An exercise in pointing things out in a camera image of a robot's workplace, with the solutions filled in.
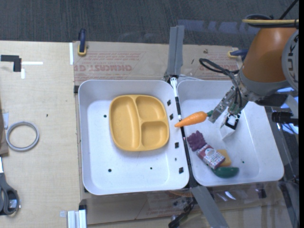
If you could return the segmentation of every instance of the dark green cucumber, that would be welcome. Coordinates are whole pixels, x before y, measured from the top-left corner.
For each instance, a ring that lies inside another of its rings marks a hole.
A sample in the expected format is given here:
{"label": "dark green cucumber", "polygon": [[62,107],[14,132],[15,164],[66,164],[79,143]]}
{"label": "dark green cucumber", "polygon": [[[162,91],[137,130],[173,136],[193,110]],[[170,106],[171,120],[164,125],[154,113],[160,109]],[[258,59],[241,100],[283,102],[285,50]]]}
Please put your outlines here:
{"label": "dark green cucumber", "polygon": [[215,170],[212,169],[213,173],[216,174],[218,177],[221,178],[230,178],[234,177],[236,174],[238,174],[239,168],[238,167],[218,167]]}

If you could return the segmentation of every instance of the scissors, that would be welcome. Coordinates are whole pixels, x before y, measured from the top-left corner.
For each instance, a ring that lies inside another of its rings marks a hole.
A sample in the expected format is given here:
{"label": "scissors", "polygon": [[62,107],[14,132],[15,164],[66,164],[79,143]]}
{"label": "scissors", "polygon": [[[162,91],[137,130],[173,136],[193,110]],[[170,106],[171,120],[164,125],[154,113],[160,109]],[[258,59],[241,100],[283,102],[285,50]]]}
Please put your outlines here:
{"label": "scissors", "polygon": [[2,158],[0,156],[0,213],[11,215],[19,208],[20,200],[17,191],[5,180]]}

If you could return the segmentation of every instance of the yellow sponge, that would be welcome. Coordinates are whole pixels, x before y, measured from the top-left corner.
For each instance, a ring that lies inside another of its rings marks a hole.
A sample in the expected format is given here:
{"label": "yellow sponge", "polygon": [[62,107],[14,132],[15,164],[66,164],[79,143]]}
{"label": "yellow sponge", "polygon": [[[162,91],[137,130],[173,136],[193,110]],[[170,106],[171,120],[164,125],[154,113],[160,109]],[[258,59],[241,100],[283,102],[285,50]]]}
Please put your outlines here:
{"label": "yellow sponge", "polygon": [[229,155],[227,154],[226,150],[217,150],[217,152],[221,153],[225,156],[225,160],[223,163],[221,163],[219,166],[230,166],[231,165],[231,159],[229,158]]}

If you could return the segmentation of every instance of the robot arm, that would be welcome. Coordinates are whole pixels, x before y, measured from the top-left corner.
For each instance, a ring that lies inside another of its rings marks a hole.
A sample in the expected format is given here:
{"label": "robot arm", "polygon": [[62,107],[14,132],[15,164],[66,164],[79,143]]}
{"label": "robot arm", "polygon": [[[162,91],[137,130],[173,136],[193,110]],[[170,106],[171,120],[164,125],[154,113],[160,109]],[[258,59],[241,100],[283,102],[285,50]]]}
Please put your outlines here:
{"label": "robot arm", "polygon": [[[293,102],[298,94],[299,30],[296,28],[262,28],[254,38],[249,51],[235,78],[233,86],[209,117],[215,122],[228,108],[238,115],[251,101],[263,106],[281,106],[287,103],[298,118],[298,106]],[[294,90],[280,93],[291,87]]]}

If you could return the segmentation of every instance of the white plastic tray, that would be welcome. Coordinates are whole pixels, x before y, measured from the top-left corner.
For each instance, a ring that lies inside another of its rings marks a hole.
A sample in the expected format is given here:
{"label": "white plastic tray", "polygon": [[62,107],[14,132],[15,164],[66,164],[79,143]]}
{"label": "white plastic tray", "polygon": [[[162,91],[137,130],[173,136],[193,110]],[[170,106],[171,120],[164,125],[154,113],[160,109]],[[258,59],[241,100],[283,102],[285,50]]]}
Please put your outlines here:
{"label": "white plastic tray", "polygon": [[[115,146],[109,128],[109,106],[115,97],[129,94],[151,95],[163,103],[170,128],[165,146],[144,152],[127,152]],[[175,190],[187,185],[189,170],[185,148],[181,130],[174,127],[178,114],[173,89],[168,83],[88,80],[79,87],[78,98],[83,183],[90,193]]]}
{"label": "white plastic tray", "polygon": [[[230,81],[188,80],[178,84],[181,116],[213,110],[231,88]],[[204,186],[276,181],[282,178],[284,167],[274,140],[265,108],[249,102],[242,111],[235,132],[222,139],[220,125],[224,114],[215,122],[185,126],[186,136],[200,131],[206,142],[215,149],[226,149],[232,165],[239,167],[233,178],[217,177],[209,166],[189,148],[193,175]]]}

